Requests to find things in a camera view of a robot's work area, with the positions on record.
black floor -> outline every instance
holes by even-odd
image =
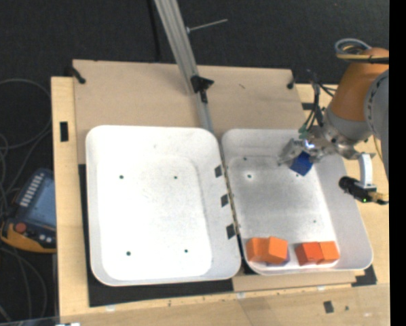
[[[189,27],[228,19],[191,33],[200,65],[290,68],[302,83],[309,80],[310,69],[323,82],[337,83],[347,65],[334,56],[337,40],[353,37],[389,48],[390,0],[178,2]],[[49,91],[51,76],[64,75],[72,59],[174,62],[152,0],[0,0],[0,82],[17,78],[37,84],[0,85],[0,133],[10,146],[30,141],[44,129],[50,102],[39,86]],[[52,169],[52,158],[50,134],[11,148],[5,170],[0,162],[7,201],[37,168]],[[7,210],[0,196],[0,214]],[[0,305],[8,316],[23,320],[54,315],[52,255],[18,252],[45,281],[45,300],[35,271],[24,263],[21,269],[12,249],[0,246]],[[0,312],[0,323],[6,320]]]

metal pole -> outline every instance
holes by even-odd
[[[208,103],[205,103],[199,95],[195,94],[191,82],[191,78],[198,76],[199,74],[177,0],[154,1],[160,14],[162,24],[164,25],[168,42],[174,54],[174,58],[176,59],[176,63],[185,78],[187,90],[190,94],[196,96],[200,124],[204,129],[213,132]]]

wooden table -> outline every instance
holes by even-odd
[[[58,237],[58,299],[63,322],[93,325],[334,325],[358,320],[387,325],[390,313],[388,206],[358,204],[371,241],[376,285],[351,287],[364,274],[326,272],[233,278],[234,291],[205,296],[90,307],[78,164],[85,162],[84,140],[99,124],[199,126],[195,101],[185,94],[176,65],[75,60],[86,78],[52,78],[54,172]],[[288,90],[287,69],[199,67],[215,80],[208,90],[215,135],[231,128],[299,128],[312,101],[309,85]],[[61,134],[67,127],[68,136]],[[373,139],[363,151],[375,151]],[[384,168],[373,159],[374,182],[388,191]],[[346,162],[347,174],[358,177],[358,163]],[[330,302],[334,311],[325,310]]]

black clamp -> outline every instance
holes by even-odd
[[[355,199],[362,203],[372,202],[372,197],[370,196],[370,191],[376,191],[376,188],[364,189],[357,185],[358,180],[352,177],[342,177],[339,180],[339,186],[343,189],[345,193],[349,193]]]
[[[66,77],[76,77],[80,84],[86,83],[86,79],[84,79],[79,71],[72,66],[67,66],[64,68],[64,76]]]
[[[200,99],[203,103],[208,103],[208,96],[206,95],[206,90],[213,85],[214,81],[211,79],[205,79],[198,75],[191,77],[192,88],[194,93],[200,93]]]

black mat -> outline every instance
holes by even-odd
[[[84,221],[86,244],[86,267],[88,275],[88,294],[91,306],[104,306],[124,302],[155,300],[158,298],[185,297],[232,292],[232,280],[205,281],[198,283],[161,284],[132,287],[110,287],[99,282],[90,268],[90,247],[88,240],[86,166],[79,165],[81,187],[81,206]]]
[[[301,82],[312,68],[336,83],[346,68],[338,39],[389,48],[390,0],[178,2],[189,27],[228,19],[191,32],[201,65],[294,68]],[[0,0],[0,79],[46,84],[72,59],[174,62],[153,0]]]

